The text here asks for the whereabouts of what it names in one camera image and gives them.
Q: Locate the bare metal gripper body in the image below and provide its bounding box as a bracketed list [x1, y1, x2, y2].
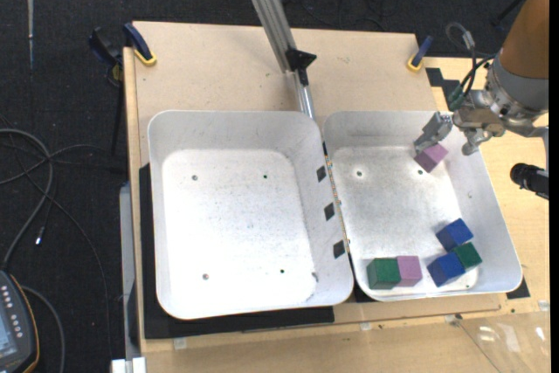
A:
[452, 89, 541, 137]

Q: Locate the purple cube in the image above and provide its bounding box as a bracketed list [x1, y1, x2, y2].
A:
[396, 255, 424, 288]
[413, 143, 450, 174]

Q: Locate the white plastic tray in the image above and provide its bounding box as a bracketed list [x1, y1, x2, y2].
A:
[147, 108, 355, 321]
[322, 110, 524, 303]

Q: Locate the blue cube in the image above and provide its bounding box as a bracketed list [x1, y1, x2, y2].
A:
[435, 218, 475, 252]
[426, 252, 466, 288]

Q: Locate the green cube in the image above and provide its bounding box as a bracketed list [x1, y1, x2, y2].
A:
[365, 257, 402, 291]
[452, 242, 484, 270]

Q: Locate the pale wood board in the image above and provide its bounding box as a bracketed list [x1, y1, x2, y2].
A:
[130, 20, 503, 327]

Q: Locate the black cylinder on white bracket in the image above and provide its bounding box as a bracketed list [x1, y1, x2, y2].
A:
[508, 126, 550, 202]

